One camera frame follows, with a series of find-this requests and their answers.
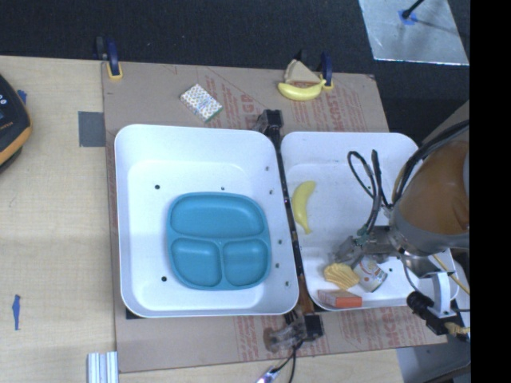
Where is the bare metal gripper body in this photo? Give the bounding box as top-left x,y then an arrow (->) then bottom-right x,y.
350,225 -> 406,258

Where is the small white can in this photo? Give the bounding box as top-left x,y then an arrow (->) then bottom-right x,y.
352,255 -> 389,294

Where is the yellow ridged biscuit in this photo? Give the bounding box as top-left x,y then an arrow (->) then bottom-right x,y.
323,262 -> 362,291

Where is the yellow banana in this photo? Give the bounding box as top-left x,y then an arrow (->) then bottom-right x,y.
277,77 -> 327,102
291,180 -> 318,236

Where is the white plastic tray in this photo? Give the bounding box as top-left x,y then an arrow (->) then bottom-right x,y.
113,123 -> 300,319
280,130 -> 461,313

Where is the blue divided plate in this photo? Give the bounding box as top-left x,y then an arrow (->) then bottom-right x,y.
166,191 -> 273,291

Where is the beige bread slice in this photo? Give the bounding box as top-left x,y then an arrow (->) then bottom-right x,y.
283,58 -> 321,85

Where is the white patterned packet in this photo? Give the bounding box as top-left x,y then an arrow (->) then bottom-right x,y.
179,83 -> 224,124

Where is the brown cardboard board red print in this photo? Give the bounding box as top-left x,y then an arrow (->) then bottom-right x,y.
101,61 -> 449,374

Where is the black cylinder on white bracket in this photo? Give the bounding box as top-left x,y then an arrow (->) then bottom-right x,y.
406,270 -> 461,335

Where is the black block with thin wires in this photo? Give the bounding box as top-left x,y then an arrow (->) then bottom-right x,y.
264,312 -> 325,353
252,109 -> 285,133

